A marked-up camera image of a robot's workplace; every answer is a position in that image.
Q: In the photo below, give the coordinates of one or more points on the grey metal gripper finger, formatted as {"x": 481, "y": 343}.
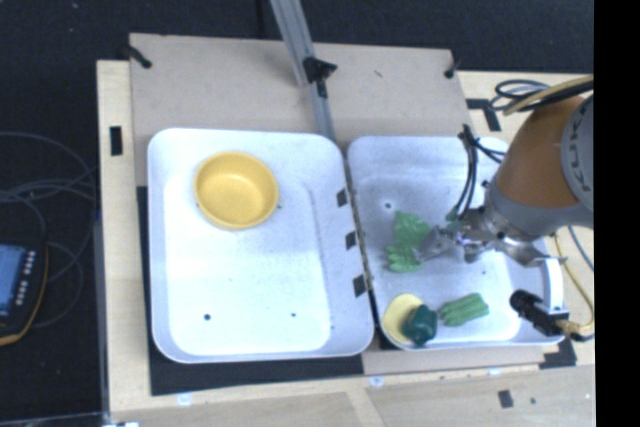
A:
{"x": 475, "y": 253}
{"x": 436, "y": 245}

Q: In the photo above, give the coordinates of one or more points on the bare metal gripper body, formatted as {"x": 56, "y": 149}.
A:
{"x": 487, "y": 230}

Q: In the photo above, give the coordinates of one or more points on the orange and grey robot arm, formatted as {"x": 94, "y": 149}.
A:
{"x": 537, "y": 165}

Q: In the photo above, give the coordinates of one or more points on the light green toy lettuce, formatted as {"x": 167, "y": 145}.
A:
{"x": 407, "y": 235}

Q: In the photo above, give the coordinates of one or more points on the green toy bean pods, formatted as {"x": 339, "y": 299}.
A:
{"x": 464, "y": 310}

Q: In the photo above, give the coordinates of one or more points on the white plastic tray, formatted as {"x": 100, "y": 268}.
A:
{"x": 250, "y": 275}
{"x": 450, "y": 185}

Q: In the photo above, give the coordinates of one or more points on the dark green toy pepper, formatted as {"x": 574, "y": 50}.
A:
{"x": 421, "y": 325}

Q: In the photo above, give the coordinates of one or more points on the yellow bowl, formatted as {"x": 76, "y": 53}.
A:
{"x": 235, "y": 190}

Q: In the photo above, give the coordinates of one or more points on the brown cardboard board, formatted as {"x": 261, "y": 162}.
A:
{"x": 225, "y": 85}

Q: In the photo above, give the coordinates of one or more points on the black cylinder on white bracket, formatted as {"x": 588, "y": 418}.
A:
{"x": 537, "y": 312}

